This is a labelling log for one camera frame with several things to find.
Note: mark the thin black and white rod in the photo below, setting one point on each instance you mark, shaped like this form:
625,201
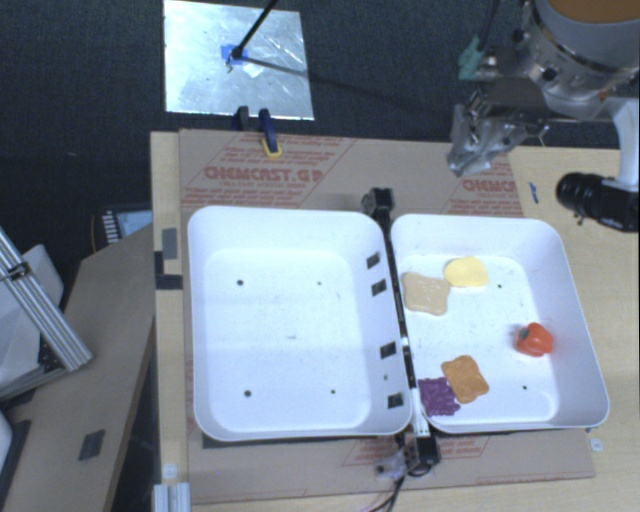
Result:
397,295

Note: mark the brown cardboard board, red print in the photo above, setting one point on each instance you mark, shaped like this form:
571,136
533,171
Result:
320,170

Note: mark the orange bell pepper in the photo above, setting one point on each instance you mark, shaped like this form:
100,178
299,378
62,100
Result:
535,341

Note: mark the pale yellow round biscuit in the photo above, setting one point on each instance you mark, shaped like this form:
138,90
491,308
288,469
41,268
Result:
466,272

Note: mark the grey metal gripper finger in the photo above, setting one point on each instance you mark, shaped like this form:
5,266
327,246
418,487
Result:
462,145
495,140

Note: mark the orange-brown toast slice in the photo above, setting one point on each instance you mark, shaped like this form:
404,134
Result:
465,380

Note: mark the white plastic tray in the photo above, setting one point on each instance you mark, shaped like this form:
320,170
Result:
480,335
280,325

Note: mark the beige bread slice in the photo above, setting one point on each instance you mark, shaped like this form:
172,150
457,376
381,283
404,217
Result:
425,294

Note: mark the purple grapes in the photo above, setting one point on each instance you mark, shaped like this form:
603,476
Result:
437,399

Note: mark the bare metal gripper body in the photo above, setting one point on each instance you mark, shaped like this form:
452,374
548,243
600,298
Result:
575,92

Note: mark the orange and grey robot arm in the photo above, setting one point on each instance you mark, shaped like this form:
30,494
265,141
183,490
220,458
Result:
590,30

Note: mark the black cylinder on white bracket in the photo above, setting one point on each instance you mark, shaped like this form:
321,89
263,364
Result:
600,200

